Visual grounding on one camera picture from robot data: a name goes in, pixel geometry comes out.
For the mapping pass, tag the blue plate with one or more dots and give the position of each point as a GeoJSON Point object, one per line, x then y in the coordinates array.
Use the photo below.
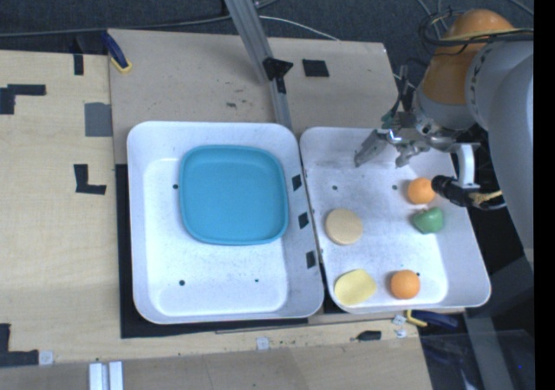
{"type": "Point", "coordinates": [234, 195]}

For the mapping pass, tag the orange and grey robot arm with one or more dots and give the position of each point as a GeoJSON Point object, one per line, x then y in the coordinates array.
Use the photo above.
{"type": "Point", "coordinates": [498, 119]}

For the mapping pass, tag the orange toy orange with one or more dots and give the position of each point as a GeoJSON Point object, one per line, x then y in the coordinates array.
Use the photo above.
{"type": "Point", "coordinates": [420, 191]}
{"type": "Point", "coordinates": [405, 284]}

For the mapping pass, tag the white plastic tray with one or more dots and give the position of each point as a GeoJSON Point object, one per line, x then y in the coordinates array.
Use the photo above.
{"type": "Point", "coordinates": [217, 280]}
{"type": "Point", "coordinates": [381, 249]}

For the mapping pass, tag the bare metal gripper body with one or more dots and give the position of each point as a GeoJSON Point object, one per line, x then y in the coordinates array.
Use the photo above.
{"type": "Point", "coordinates": [427, 134]}

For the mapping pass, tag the yellow toy cheese slice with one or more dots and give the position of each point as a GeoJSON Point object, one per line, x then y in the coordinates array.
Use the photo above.
{"type": "Point", "coordinates": [354, 287]}

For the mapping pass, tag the pale wood board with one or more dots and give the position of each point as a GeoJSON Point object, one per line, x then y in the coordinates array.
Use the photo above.
{"type": "Point", "coordinates": [195, 85]}

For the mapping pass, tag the green toy apple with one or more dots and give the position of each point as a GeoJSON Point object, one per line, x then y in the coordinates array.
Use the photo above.
{"type": "Point", "coordinates": [428, 221]}

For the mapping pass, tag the beige round biscuit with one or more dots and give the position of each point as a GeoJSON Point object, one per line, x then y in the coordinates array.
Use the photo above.
{"type": "Point", "coordinates": [344, 226]}

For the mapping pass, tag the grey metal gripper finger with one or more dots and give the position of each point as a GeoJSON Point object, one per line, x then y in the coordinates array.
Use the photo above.
{"type": "Point", "coordinates": [405, 155]}
{"type": "Point", "coordinates": [370, 147]}

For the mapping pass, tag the black cylinder on white bracket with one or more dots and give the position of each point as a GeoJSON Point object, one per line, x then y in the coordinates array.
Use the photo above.
{"type": "Point", "coordinates": [451, 192]}

